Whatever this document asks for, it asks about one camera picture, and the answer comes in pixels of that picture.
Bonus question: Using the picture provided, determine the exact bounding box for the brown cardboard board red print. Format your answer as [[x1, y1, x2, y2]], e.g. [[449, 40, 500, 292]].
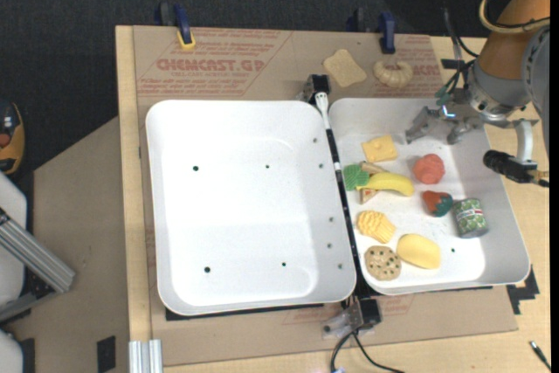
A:
[[132, 24, 520, 367]]

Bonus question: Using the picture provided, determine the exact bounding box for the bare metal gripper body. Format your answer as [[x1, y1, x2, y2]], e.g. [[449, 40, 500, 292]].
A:
[[438, 89, 521, 129]]

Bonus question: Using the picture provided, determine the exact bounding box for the black cylinder on white bracket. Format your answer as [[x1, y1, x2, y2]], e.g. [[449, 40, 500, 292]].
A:
[[482, 119, 541, 184]]

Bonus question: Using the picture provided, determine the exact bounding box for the thin black and white rod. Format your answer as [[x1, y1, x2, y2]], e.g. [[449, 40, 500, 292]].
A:
[[314, 92, 364, 299]]

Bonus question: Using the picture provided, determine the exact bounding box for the white plastic tray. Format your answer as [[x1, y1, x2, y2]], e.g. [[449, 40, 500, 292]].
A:
[[144, 99, 358, 316], [327, 97, 532, 296]]

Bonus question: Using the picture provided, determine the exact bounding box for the tan pizza slice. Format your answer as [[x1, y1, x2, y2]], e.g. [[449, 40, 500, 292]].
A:
[[358, 161, 388, 205]]

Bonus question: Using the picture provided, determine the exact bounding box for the brown chocolate chip biscuit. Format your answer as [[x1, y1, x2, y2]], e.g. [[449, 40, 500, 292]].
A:
[[363, 245, 403, 281]]

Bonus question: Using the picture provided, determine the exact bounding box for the yellow mango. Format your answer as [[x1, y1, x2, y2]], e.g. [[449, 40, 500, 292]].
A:
[[396, 233, 442, 271]]

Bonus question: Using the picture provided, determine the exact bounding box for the yellow banana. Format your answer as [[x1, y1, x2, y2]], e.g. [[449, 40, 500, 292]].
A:
[[355, 171, 416, 198]]

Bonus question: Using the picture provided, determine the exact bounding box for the tan bread slice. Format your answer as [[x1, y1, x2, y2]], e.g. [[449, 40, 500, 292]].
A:
[[322, 48, 368, 88]]

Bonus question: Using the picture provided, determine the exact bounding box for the red strawberry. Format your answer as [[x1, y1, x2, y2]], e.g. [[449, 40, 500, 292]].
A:
[[421, 190, 454, 218]]

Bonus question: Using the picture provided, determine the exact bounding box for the green and white can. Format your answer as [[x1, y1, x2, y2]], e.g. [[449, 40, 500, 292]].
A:
[[451, 197, 488, 239]]

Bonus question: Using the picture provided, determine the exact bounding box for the green broccoli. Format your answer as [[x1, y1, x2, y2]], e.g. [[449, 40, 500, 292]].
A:
[[342, 163, 370, 192]]

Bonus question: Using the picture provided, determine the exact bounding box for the beige croissant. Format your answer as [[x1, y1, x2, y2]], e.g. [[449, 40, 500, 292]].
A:
[[373, 59, 414, 89]]

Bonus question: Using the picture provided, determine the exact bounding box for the yellow cheese slice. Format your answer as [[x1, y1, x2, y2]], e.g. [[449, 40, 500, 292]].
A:
[[361, 135, 399, 164]]

